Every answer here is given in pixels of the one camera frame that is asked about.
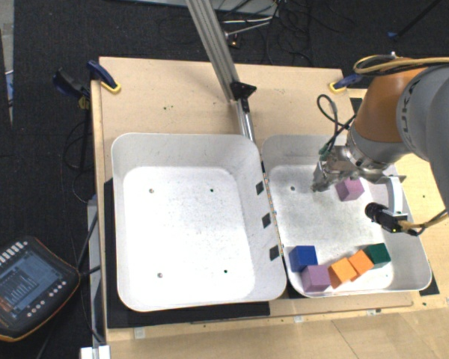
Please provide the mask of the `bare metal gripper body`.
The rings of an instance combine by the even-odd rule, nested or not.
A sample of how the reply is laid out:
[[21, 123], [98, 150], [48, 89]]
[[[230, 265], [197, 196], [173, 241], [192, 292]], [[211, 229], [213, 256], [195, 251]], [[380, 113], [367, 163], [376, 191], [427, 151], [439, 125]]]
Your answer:
[[376, 162], [349, 145], [334, 145], [321, 155], [320, 162], [324, 172], [340, 174], [339, 182], [348, 178], [376, 182], [389, 166], [389, 163]]

